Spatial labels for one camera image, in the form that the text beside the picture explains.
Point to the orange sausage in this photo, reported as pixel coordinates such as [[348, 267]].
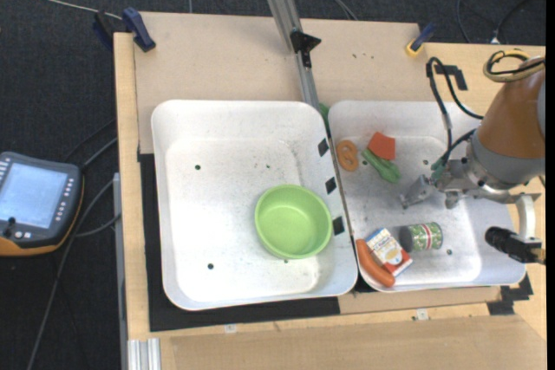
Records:
[[373, 266]]

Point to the white and red carton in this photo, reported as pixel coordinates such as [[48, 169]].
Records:
[[388, 252]]

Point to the green pea pod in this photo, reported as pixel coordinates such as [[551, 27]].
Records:
[[383, 169]]

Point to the brown cardboard board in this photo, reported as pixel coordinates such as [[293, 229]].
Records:
[[217, 65]]

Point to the black cylinder on white bracket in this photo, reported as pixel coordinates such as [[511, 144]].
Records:
[[511, 244]]

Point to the white plastic tray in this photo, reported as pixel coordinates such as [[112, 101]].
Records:
[[459, 238], [217, 208]]

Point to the orange pizza slice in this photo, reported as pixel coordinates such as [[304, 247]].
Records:
[[382, 145]]

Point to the green bowl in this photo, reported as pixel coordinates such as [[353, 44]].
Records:
[[292, 223]]

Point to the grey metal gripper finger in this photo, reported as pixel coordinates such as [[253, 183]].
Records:
[[452, 199], [417, 191]]

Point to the green and white can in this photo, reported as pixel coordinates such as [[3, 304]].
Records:
[[422, 236]]

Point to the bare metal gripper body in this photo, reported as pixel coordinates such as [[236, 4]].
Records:
[[459, 179]]

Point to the orange pretzel biscuit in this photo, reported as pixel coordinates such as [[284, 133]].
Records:
[[341, 161]]

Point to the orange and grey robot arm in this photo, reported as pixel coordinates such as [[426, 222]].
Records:
[[509, 121]]

